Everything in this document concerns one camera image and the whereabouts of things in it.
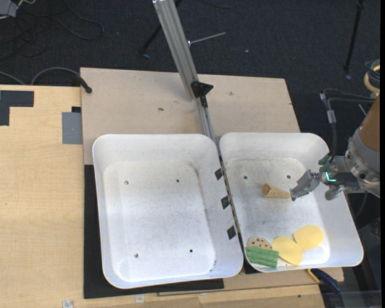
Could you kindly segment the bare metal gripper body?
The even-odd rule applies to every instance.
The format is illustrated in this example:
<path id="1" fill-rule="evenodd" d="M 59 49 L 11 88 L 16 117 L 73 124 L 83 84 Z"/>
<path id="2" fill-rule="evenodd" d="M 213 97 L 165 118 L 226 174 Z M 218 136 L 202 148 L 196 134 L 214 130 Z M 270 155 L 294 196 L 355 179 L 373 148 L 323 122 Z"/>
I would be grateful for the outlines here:
<path id="1" fill-rule="evenodd" d="M 320 167 L 323 184 L 343 185 L 345 190 L 366 191 L 380 198 L 380 154 L 348 149 L 344 156 L 329 158 Z"/>

